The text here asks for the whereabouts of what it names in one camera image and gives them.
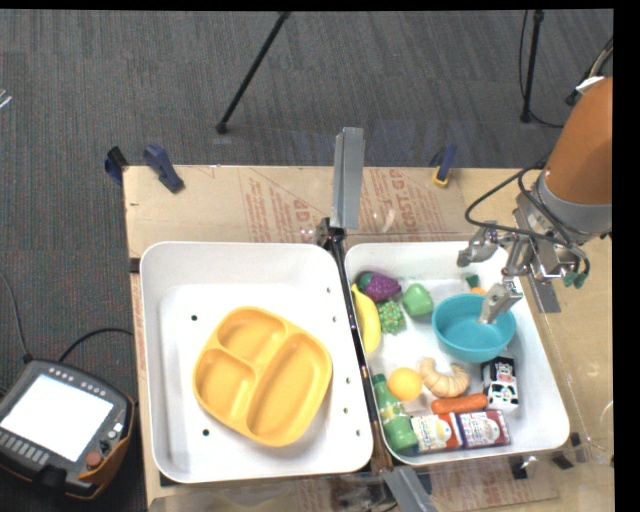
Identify cow print carton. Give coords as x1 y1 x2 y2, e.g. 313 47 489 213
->
480 355 520 414

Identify orange sausage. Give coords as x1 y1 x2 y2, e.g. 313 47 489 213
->
430 392 489 416

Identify white plastic tray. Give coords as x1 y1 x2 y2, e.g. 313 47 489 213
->
343 241 572 468
139 241 376 485

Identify orange and white carton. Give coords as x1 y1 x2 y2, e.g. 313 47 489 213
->
409 412 464 454

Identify black tripod stand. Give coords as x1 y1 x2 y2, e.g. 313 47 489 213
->
518 9 565 129
215 10 293 136

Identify green bottle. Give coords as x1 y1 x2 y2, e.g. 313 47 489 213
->
370 373 420 454

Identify green pepper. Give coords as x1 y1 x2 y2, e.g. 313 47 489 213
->
401 282 435 318

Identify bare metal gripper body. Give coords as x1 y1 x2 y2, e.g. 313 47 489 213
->
497 193 584 284

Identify brown cardboard board red print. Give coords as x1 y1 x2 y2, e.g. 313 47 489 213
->
122 164 614 512

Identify yellow banana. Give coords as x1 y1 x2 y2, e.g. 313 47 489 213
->
350 282 383 355

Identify green grapes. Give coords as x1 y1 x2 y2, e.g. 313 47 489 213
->
375 298 407 336

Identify black block with wires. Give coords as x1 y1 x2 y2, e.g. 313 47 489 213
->
314 217 347 252

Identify yellow divided plate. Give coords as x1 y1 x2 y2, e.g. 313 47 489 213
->
191 305 334 448

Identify purple and white carton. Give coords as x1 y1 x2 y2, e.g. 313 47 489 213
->
455 409 513 450

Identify purple grapes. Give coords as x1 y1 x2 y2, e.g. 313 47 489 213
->
356 270 403 304

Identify teal bowl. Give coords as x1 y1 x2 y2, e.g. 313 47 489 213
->
430 292 518 365

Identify beige croissant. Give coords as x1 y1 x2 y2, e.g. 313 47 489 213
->
418 356 472 399

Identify yellow ball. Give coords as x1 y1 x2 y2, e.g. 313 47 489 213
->
386 366 424 403

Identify thin black rod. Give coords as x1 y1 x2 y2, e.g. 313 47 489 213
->
329 238 395 475

